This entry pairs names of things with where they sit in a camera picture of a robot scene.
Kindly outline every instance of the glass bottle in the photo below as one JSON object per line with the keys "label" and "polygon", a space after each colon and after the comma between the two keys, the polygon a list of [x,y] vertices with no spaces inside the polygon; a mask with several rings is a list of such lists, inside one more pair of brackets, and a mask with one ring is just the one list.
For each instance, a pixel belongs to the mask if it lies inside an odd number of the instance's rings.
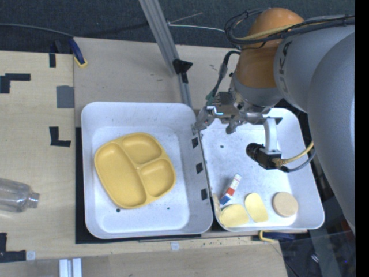
{"label": "glass bottle", "polygon": [[22,212],[27,208],[36,208],[40,194],[22,182],[0,178],[0,209]]}

